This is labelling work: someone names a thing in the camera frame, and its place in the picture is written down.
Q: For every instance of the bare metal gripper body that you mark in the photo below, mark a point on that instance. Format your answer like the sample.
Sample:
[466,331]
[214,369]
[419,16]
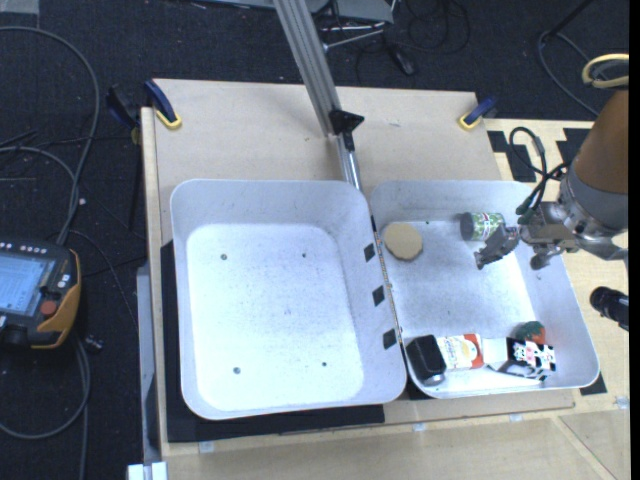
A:
[550,228]

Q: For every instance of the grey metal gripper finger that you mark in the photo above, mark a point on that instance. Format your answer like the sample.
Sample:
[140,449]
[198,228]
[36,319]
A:
[544,257]
[495,245]

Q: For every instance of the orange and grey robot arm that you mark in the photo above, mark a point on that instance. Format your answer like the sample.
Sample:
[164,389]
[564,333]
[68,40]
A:
[600,148]

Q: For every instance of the green patterned can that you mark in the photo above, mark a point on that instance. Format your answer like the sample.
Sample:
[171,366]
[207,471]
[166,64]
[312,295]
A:
[484,225]

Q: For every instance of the white plastic tray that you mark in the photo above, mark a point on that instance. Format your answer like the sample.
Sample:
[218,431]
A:
[275,308]
[450,298]

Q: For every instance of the red toy strawberry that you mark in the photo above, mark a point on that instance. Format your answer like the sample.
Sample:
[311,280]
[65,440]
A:
[533,330]

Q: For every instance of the tan round biscuit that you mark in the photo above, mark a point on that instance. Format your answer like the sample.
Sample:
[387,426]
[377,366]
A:
[402,241]

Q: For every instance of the white cow print carton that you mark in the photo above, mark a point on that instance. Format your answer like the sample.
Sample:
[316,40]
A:
[532,355]

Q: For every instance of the orange and white carton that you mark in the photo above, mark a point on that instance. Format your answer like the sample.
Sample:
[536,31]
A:
[462,352]

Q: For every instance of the black rectangular box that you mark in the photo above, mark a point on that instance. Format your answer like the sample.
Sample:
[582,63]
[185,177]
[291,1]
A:
[425,358]

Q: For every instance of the pale wood board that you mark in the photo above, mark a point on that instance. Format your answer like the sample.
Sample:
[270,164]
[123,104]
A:
[250,133]

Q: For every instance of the black cylinder on white bracket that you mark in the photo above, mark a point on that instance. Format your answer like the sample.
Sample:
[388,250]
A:
[609,304]

